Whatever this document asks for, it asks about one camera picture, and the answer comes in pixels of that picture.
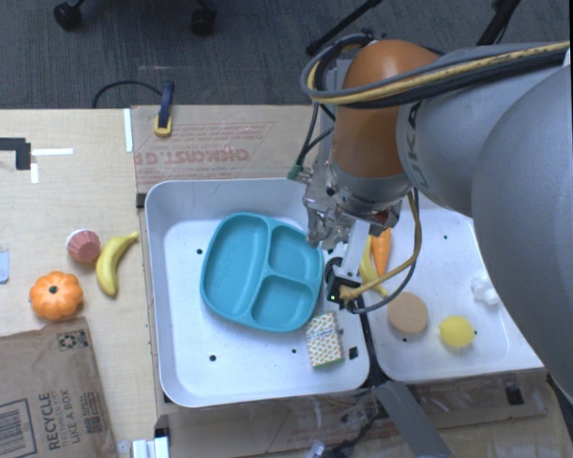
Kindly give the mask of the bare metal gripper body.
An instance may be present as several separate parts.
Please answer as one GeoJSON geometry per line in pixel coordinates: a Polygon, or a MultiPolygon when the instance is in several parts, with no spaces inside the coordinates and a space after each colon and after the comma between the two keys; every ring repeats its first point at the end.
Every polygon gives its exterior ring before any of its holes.
{"type": "Polygon", "coordinates": [[[356,221],[377,237],[400,218],[401,172],[397,160],[326,162],[312,173],[303,197],[307,211],[316,211],[322,227],[333,221],[347,228],[356,221]]]}

